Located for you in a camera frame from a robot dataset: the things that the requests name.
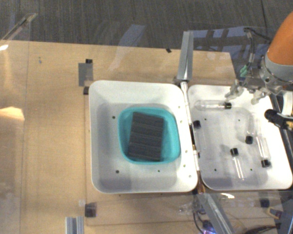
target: teal oval tray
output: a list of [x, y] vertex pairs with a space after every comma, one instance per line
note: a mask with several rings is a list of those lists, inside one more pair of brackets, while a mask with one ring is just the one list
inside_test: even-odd
[[[164, 118], [161, 160], [146, 161], [132, 159], [127, 156], [130, 138], [130, 129], [132, 123], [132, 114], [134, 112], [143, 113], [152, 116]], [[180, 155], [180, 140], [175, 117], [163, 108], [156, 107], [131, 107], [127, 108], [118, 116], [118, 140], [121, 153], [124, 158], [134, 164], [154, 165], [166, 164], [174, 161]]]

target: black cap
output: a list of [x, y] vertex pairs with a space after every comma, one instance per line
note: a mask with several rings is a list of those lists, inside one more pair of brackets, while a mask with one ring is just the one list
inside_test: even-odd
[[195, 121], [193, 122], [193, 127], [194, 127], [195, 129], [200, 129], [200, 128], [201, 128], [201, 122], [200, 122], [199, 120], [195, 120]]
[[253, 144], [253, 136], [247, 135], [245, 138], [245, 143], [247, 143], [248, 145]]
[[225, 109], [231, 109], [232, 104], [230, 102], [225, 102]]
[[239, 152], [238, 152], [237, 148], [230, 149], [230, 153], [231, 153], [232, 156], [238, 156], [239, 155]]
[[271, 165], [270, 161], [268, 159], [262, 159], [260, 161], [260, 163], [262, 164], [263, 168], [269, 167]]

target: wooden surface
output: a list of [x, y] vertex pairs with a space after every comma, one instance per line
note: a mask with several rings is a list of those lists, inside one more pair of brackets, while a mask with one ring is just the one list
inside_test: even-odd
[[[83, 87], [78, 86], [78, 63], [93, 59], [95, 80], [171, 82], [177, 74], [179, 53], [178, 50], [167, 53], [164, 49], [29, 43], [21, 174], [22, 234], [64, 233], [65, 217], [84, 215], [84, 204], [93, 199], [94, 194], [87, 190], [92, 184], [86, 175], [89, 173], [89, 164], [86, 173], [89, 161], [86, 158], [89, 138], [85, 132], [87, 99]], [[231, 60], [226, 53], [195, 51], [193, 63], [193, 83], [231, 85], [234, 80]], [[125, 199], [132, 199], [130, 195], [97, 192], [95, 195], [98, 202], [121, 198], [120, 204], [125, 204]], [[105, 207], [107, 212], [113, 210], [115, 214], [115, 204], [111, 204], [111, 209]], [[116, 213], [122, 218], [122, 209]], [[255, 220], [247, 220], [249, 217], [245, 216], [245, 226], [267, 223], [271, 219], [264, 213]], [[90, 224], [85, 225], [86, 234], [197, 233], [189, 216], [183, 217], [182, 222]]]

